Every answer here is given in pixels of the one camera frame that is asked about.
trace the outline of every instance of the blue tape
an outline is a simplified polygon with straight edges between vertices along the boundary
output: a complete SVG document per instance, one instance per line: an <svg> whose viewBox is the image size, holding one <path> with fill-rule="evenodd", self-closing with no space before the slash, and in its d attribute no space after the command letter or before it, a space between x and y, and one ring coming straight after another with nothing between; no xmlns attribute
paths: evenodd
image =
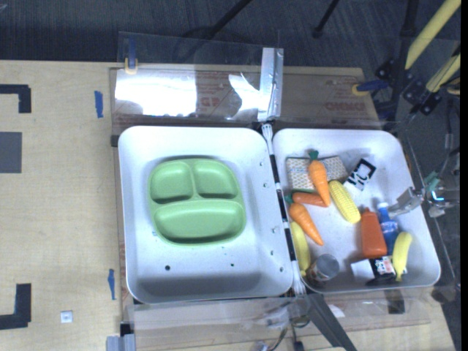
<svg viewBox="0 0 468 351"><path fill-rule="evenodd" d="M137 58L137 46L135 45L135 39L129 38L129 69L134 69L136 67Z"/></svg>
<svg viewBox="0 0 468 351"><path fill-rule="evenodd" d="M102 114L102 110L104 109L104 104L102 102L102 92L94 92L94 106L96 107L97 118L104 117Z"/></svg>
<svg viewBox="0 0 468 351"><path fill-rule="evenodd" d="M114 278L114 270L109 269L109 276L107 276L107 282L109 282L110 294L112 295L112 300L116 299L116 279Z"/></svg>
<svg viewBox="0 0 468 351"><path fill-rule="evenodd" d="M388 82L384 80L370 80L369 82L365 82L360 84L356 89L358 91L376 91L382 90L388 87Z"/></svg>

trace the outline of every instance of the yellow pole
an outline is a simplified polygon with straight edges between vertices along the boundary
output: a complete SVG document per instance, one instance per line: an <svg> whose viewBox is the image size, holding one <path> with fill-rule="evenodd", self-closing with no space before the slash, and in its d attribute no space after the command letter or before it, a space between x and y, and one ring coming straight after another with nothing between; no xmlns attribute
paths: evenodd
<svg viewBox="0 0 468 351"><path fill-rule="evenodd" d="M460 69L461 64L461 53L456 56L452 56L444 64L439 71L434 74L434 76L426 84L426 89L430 92L438 92L440 86L445 82L448 82L455 74L455 72Z"/></svg>
<svg viewBox="0 0 468 351"><path fill-rule="evenodd" d="M408 51L405 70L408 70L426 49L429 43L436 37L442 27L461 6L461 0L445 0L431 20L424 26L422 32L411 44Z"/></svg>

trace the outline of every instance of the yellow corn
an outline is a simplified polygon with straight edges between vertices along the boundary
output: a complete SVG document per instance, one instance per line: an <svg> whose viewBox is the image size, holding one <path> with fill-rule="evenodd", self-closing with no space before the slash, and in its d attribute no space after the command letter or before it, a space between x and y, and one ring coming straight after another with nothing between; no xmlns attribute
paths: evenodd
<svg viewBox="0 0 468 351"><path fill-rule="evenodd" d="M337 180L332 180L328 183L330 195L336 204L342 216L352 224L361 220L361 213L358 207L351 198L350 193L346 188Z"/></svg>

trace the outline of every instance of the small blue bottle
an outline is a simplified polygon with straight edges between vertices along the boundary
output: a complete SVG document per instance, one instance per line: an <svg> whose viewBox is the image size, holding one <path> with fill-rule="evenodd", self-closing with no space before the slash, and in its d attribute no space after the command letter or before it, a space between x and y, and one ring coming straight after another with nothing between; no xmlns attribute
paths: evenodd
<svg viewBox="0 0 468 351"><path fill-rule="evenodd" d="M379 211L379 222L382 228L383 238L387 244L387 254L393 254L393 246L395 246L396 237L399 234L398 223L388 216L388 203L379 203L377 205Z"/></svg>

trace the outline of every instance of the green divided plate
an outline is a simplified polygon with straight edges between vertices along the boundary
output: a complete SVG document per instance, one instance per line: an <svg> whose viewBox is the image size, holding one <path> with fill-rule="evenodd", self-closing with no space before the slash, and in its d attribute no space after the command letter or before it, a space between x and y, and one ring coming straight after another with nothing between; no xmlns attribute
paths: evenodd
<svg viewBox="0 0 468 351"><path fill-rule="evenodd" d="M156 232L175 244L225 242L242 233L246 211L232 170L215 159L178 159L149 177Z"/></svg>

